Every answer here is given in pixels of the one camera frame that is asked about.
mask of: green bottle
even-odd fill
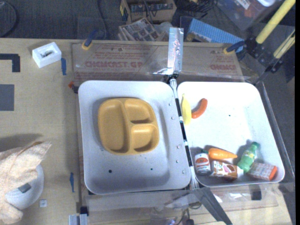
[[[250,170],[250,166],[253,164],[256,157],[256,149],[259,148],[259,143],[252,142],[250,148],[244,151],[240,161],[238,162],[238,167],[247,173]]]

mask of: white plastic tray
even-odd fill
[[[226,160],[236,165],[243,151],[252,141],[256,141],[261,145],[257,161],[278,167],[278,173],[271,183],[280,182],[284,178],[285,169],[255,86],[244,82],[183,82],[178,86],[180,101],[183,93],[192,109],[202,98],[208,100],[205,113],[185,126],[193,162],[200,148],[209,149],[213,146],[237,154],[238,158],[235,160]],[[197,179],[207,187],[269,182],[246,175],[233,182],[199,175]]]
[[[190,181],[188,159],[170,86],[163,82],[86,81],[80,85],[84,181],[92,193],[181,189]],[[159,144],[139,155],[115,155],[101,145],[98,108],[110,98],[139,98],[156,115]]]

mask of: beige cloth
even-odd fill
[[[50,142],[35,142],[0,153],[0,220],[4,223],[16,223],[23,216],[22,211],[6,201],[5,194],[38,177],[36,167],[50,146]]]

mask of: tan divided plate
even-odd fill
[[[102,145],[117,155],[151,151],[159,142],[155,113],[137,98],[114,98],[98,110],[98,128]]]

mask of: orange carrot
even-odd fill
[[[207,108],[207,99],[202,98],[200,101],[199,108],[195,112],[192,112],[192,118],[193,119],[199,118],[205,112],[206,108]]]
[[[226,158],[237,158],[238,156],[232,152],[228,152],[219,148],[210,148],[208,150],[208,156],[211,159],[226,159]]]

